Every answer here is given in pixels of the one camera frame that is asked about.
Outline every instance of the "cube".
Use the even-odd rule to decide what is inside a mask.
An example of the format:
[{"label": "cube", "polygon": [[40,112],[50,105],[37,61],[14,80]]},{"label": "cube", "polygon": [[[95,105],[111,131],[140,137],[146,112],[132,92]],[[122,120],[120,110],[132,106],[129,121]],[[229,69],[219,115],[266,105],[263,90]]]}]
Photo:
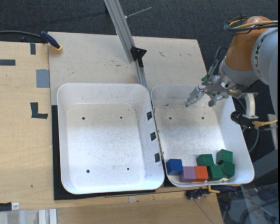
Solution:
[{"label": "cube", "polygon": [[196,180],[195,167],[183,166],[183,172],[179,175],[180,182],[193,182]]},{"label": "cube", "polygon": [[234,176],[235,165],[232,162],[223,161],[220,166],[225,178],[231,178]]},{"label": "cube", "polygon": [[217,152],[217,164],[221,164],[223,161],[231,162],[232,163],[232,152],[221,149],[219,152]]},{"label": "cube", "polygon": [[195,166],[196,180],[195,182],[204,182],[209,178],[206,166]]},{"label": "cube", "polygon": [[168,175],[180,175],[183,172],[181,159],[169,159],[166,162],[166,169]]},{"label": "cube", "polygon": [[218,181],[224,178],[223,170],[220,165],[208,166],[207,171],[209,173],[209,178],[207,181]]},{"label": "cube", "polygon": [[201,154],[196,158],[197,166],[214,166],[212,154]]}]

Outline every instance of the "blue clamp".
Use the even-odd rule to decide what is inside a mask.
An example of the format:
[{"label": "blue clamp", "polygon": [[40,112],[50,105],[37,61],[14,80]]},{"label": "blue clamp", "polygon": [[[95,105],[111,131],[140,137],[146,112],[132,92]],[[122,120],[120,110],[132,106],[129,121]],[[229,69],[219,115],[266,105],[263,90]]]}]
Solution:
[{"label": "blue clamp", "polygon": [[58,44],[58,42],[56,42],[56,40],[53,37],[51,37],[48,33],[42,31],[41,38],[49,42],[52,48],[54,48],[55,50],[60,51],[62,49],[62,45]]}]

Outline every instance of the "orange block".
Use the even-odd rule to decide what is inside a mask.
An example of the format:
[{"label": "orange block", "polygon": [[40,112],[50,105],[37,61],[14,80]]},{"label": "orange block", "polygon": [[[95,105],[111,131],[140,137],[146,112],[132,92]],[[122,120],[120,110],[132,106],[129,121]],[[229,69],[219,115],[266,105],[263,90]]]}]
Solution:
[{"label": "orange block", "polygon": [[208,180],[209,174],[206,166],[195,166],[196,180],[195,182],[204,182]]}]

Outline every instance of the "table surface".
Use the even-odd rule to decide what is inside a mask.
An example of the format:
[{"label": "table surface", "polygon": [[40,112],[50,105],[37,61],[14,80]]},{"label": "table surface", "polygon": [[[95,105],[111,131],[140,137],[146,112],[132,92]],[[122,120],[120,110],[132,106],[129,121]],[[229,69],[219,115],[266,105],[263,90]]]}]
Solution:
[{"label": "table surface", "polygon": [[[129,204],[128,195],[54,200],[51,106],[56,104],[58,87],[66,82],[137,83],[138,79],[136,67],[127,61],[117,36],[55,32],[51,35],[62,44],[61,52],[37,43],[32,55],[29,43],[0,42],[0,59],[14,59],[16,63],[0,65],[0,203],[19,203],[21,210],[85,210],[93,205]],[[206,70],[196,40],[134,37],[134,41],[137,47],[147,49],[143,62],[149,91],[158,84],[200,84]],[[127,75],[119,79],[100,76],[102,73],[94,71],[102,66]],[[89,67],[90,76],[84,72]],[[36,71],[43,69],[49,70],[50,88],[36,85]],[[47,119],[31,117],[31,102],[38,103],[38,112],[47,113]],[[155,193],[136,195],[133,202],[153,205],[162,200],[172,205],[186,201],[184,192],[188,189],[160,187]],[[222,222],[215,195],[200,203],[215,210],[215,219]],[[201,207],[193,214],[205,216]]]}]

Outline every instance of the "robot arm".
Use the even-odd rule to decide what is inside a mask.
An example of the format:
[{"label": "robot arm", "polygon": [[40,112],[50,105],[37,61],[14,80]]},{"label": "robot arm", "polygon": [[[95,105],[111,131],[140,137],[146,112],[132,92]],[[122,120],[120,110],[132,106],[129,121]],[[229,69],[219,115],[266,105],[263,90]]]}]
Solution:
[{"label": "robot arm", "polygon": [[[231,28],[232,24],[242,20],[242,25]],[[224,28],[236,32],[224,59],[220,65],[218,60],[213,63],[208,74],[202,78],[204,88],[193,90],[190,97],[185,99],[185,105],[188,107],[197,102],[203,94],[210,97],[209,106],[229,96],[245,98],[247,112],[244,118],[257,120],[256,93],[243,93],[242,90],[260,80],[269,86],[278,117],[278,21],[263,16],[236,17],[226,21]],[[218,65],[218,74],[213,75]],[[234,121],[238,118],[234,114],[231,116]]]}]

